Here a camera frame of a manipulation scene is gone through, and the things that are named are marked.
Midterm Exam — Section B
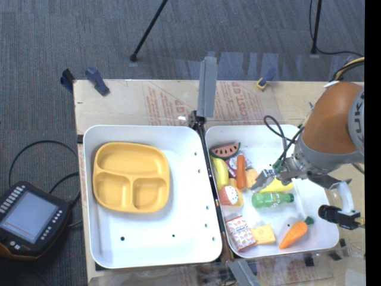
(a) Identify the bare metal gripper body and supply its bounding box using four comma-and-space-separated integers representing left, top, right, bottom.
273, 156, 309, 186

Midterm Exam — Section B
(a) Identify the pale yellow biscuit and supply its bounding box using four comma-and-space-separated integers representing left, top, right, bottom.
245, 168, 260, 189

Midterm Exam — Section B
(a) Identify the yellow rounded toy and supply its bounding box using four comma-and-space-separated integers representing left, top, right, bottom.
259, 177, 294, 194

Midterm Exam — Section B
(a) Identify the orange sausage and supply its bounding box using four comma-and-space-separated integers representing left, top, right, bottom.
235, 154, 247, 191

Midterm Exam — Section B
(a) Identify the green plastic bottle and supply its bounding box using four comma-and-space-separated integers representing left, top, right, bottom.
251, 191, 295, 209

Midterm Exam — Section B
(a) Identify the orange and white toy slice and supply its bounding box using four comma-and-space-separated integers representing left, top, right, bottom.
218, 185, 244, 207

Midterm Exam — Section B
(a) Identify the pink and white packet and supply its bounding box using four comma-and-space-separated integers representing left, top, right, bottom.
224, 156, 252, 179

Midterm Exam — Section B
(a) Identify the white plastic tray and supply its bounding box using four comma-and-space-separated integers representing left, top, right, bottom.
204, 124, 341, 260
82, 125, 224, 270

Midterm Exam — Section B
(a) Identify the yellow banana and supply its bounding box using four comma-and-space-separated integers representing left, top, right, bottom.
210, 156, 230, 191

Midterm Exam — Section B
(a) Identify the red watermelon slice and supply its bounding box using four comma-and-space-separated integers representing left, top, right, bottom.
208, 142, 242, 160

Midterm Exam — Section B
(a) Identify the yellow cheese wedge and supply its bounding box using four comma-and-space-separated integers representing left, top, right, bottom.
250, 223, 277, 245

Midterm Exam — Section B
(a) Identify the red and white carton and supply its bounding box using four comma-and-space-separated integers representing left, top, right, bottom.
224, 215, 257, 253

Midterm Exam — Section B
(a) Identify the orange carrot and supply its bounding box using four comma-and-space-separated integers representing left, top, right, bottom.
278, 216, 315, 250

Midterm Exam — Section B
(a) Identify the yellow divided plate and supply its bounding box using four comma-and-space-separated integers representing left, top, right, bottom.
92, 141, 171, 214

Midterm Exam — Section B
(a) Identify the brown cardboard board red print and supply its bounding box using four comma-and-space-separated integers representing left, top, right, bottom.
73, 79, 366, 286

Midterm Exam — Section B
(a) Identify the black tripod leg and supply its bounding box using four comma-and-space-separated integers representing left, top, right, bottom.
129, 0, 177, 63
310, 0, 326, 55

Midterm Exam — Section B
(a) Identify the black cylinder on white bracket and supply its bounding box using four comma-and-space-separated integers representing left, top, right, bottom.
307, 174, 363, 231

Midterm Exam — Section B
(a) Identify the black block with thin wires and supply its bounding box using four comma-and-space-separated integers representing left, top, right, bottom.
187, 110, 207, 130

